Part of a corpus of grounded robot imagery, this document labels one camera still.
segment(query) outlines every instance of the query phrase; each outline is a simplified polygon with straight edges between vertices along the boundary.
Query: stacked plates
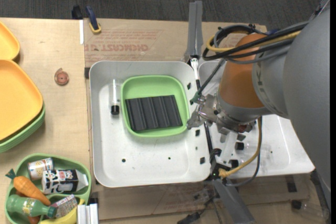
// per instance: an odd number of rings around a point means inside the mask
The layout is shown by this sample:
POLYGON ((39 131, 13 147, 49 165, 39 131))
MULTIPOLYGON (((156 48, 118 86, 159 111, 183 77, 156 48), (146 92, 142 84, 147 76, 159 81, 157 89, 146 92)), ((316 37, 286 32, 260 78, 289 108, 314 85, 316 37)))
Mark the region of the stacked plates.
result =
POLYGON ((14 61, 20 45, 0 22, 0 153, 16 146, 43 123, 43 98, 30 77, 14 61))

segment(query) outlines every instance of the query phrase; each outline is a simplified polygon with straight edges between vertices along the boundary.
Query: green bowl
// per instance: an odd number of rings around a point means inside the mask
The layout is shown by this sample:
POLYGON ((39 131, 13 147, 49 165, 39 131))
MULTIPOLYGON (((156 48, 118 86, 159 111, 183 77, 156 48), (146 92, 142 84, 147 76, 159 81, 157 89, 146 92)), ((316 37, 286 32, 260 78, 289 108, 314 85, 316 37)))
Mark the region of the green bowl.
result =
POLYGON ((128 131, 140 137, 164 137, 181 134, 186 130, 189 118, 188 101, 182 84, 171 76, 148 75, 128 78, 121 86, 121 109, 128 131), (174 95, 182 120, 182 126, 134 131, 127 113, 126 99, 174 95))
POLYGON ((46 108, 43 103, 41 112, 26 127, 19 130, 16 134, 13 134, 10 138, 0 142, 0 153, 5 152, 11 149, 12 147, 18 145, 23 140, 31 136, 34 132, 36 132, 37 129, 39 129, 42 126, 45 115, 46 115, 46 108))
MULTIPOLYGON (((90 198, 90 193, 91 193, 91 174, 90 171, 80 162, 73 161, 68 158, 64 157, 59 157, 55 155, 50 155, 50 154, 42 154, 42 153, 35 153, 31 154, 27 157, 25 157, 16 167, 15 169, 15 174, 17 176, 26 176, 29 178, 29 172, 28 172, 28 163, 38 161, 39 159, 44 159, 44 158, 53 158, 52 160, 54 161, 54 169, 76 169, 80 171, 81 173, 85 174, 88 178, 89 185, 83 189, 80 189, 77 192, 74 192, 74 196, 77 199, 77 202, 79 202, 80 199, 85 200, 85 204, 88 204, 89 198, 90 198)), ((41 180, 33 180, 32 181, 40 190, 42 190, 42 184, 41 180)), ((11 181, 6 199, 5 199, 5 204, 7 202, 7 199, 10 195, 15 194, 16 189, 13 186, 13 181, 11 181)), ((56 201, 59 201, 63 199, 64 197, 69 196, 69 194, 64 194, 64 193, 57 193, 57 194, 49 194, 46 195, 46 197, 50 200, 50 202, 53 204, 56 201)), ((29 224, 28 218, 24 215, 21 215, 16 212, 8 212, 7 208, 5 207, 5 213, 6 217, 12 224, 29 224)))

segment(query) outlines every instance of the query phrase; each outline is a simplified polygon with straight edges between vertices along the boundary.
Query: toy carrot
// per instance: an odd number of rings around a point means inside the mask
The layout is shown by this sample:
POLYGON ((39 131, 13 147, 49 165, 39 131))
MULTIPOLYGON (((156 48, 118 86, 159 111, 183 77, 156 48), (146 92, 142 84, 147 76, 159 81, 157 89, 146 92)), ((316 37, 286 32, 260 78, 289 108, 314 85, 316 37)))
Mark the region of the toy carrot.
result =
MULTIPOLYGON (((18 190, 15 192, 15 194, 20 196, 20 197, 26 197, 26 195, 22 194, 18 190)), ((38 224, 41 220, 41 216, 37 216, 37 217, 27 216, 27 218, 28 218, 30 224, 38 224)))
POLYGON ((28 177, 15 175, 13 169, 11 169, 6 174, 6 176, 13 180, 13 186, 23 195, 29 198, 37 199, 46 206, 51 205, 49 199, 42 193, 42 191, 37 186, 35 186, 35 184, 28 177))

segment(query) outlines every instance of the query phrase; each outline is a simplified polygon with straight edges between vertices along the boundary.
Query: table surface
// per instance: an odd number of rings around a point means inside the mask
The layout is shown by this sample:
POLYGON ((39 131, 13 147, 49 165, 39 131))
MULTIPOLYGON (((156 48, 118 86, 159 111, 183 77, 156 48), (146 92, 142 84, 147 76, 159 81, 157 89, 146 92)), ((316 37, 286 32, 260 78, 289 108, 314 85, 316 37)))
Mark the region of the table surface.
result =
MULTIPOLYGON (((9 179, 5 174, 16 168, 17 164, 27 155, 44 153, 59 155, 83 163, 91 170, 92 175, 92 145, 90 137, 90 108, 88 106, 88 79, 84 76, 86 66, 85 46, 80 43, 80 27, 77 20, 56 19, 28 19, 28 18, 0 18, 12 31, 20 42, 20 54, 17 63, 34 81, 40 90, 45 107, 45 122, 34 134, 23 143, 0 154, 0 171, 4 176, 0 180, 0 223, 9 223, 4 214, 4 198, 9 186, 9 179), (69 82, 59 86, 54 81, 55 72, 63 68, 69 74, 69 82)), ((309 180, 309 175, 303 175, 307 185, 307 192, 302 197, 319 203, 314 186, 309 180)), ((93 184, 93 192, 109 193, 108 189, 93 184)), ((124 193, 134 190, 122 190, 124 193)), ((100 206, 100 215, 109 215, 110 197, 102 195, 105 203, 100 206)), ((310 223, 298 214, 291 212, 286 199, 282 202, 267 202, 258 204, 251 202, 249 206, 258 223, 310 223)), ((219 208, 219 214, 224 223, 232 223, 225 208, 219 208)), ((138 216, 129 219, 106 219, 102 223, 176 223, 186 216, 185 212, 169 215, 138 216)), ((214 209, 206 210, 200 223, 217 223, 214 209)))

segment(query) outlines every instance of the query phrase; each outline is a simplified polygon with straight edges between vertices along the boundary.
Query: wooden table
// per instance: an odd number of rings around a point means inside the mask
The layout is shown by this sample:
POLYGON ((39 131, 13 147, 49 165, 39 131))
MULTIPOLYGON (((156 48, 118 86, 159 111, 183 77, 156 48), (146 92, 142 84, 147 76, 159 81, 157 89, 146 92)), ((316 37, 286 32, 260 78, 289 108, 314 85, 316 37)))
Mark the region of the wooden table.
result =
MULTIPOLYGON (((42 127, 23 143, 0 154, 0 171, 3 175, 3 179, 0 180, 0 193, 2 194, 0 223, 9 223, 4 214, 4 198, 9 186, 9 179, 5 177, 5 174, 11 168, 15 168, 27 155, 44 153, 74 159, 90 168, 94 181, 90 144, 88 79, 84 76, 84 68, 89 65, 89 59, 86 61, 85 46, 80 44, 80 27, 77 20, 25 18, 0 18, 0 20, 19 40, 21 49, 17 62, 41 91, 46 107, 45 122, 42 127), (69 83, 65 86, 59 86, 54 81, 54 74, 59 68, 63 68, 69 74, 69 83)), ((128 25, 126 20, 120 20, 120 22, 124 26, 128 25)), ((130 20, 129 23, 136 24, 137 22, 130 20)), ((187 23, 166 23, 179 29, 180 33, 184 35, 184 39, 178 37, 172 37, 172 39, 175 38, 177 43, 185 44, 187 23)), ((203 33, 204 36, 212 35, 213 28, 217 26, 218 23, 204 24, 206 29, 203 33)), ((297 178, 303 183, 302 185, 305 185, 298 197, 310 197, 312 201, 319 203, 309 175, 300 175, 297 178)), ((248 208, 258 223, 319 223, 309 222, 309 220, 293 213, 288 203, 289 196, 285 195, 281 199, 279 197, 282 193, 276 193, 273 198, 269 198, 270 196, 265 194, 257 195, 255 191, 253 192, 255 184, 260 182, 264 184, 266 181, 266 178, 257 179, 250 189, 248 187, 241 189, 241 193, 245 195, 247 200, 249 199, 248 208)), ((167 188, 162 187, 154 189, 156 191, 149 194, 147 190, 144 191, 145 189, 111 190, 94 183, 92 192, 99 195, 99 214, 104 216, 104 220, 102 219, 101 222, 120 224, 176 223, 187 215, 181 210, 169 214, 169 211, 153 211, 152 207, 157 206, 156 203, 163 199, 163 193, 167 191, 167 188), (134 195, 138 198, 147 197, 145 202, 148 204, 144 205, 143 200, 140 199, 134 203, 134 195), (123 200, 116 201, 116 199, 123 199, 123 197, 133 200, 133 203, 127 203, 123 200), (127 211, 128 214, 119 214, 118 218, 112 215, 110 219, 107 219, 106 216, 109 216, 111 210, 115 213, 127 211)), ((226 209, 220 205, 217 207, 223 223, 232 223, 226 209)), ((198 223, 219 223, 214 207, 206 210, 198 223)))

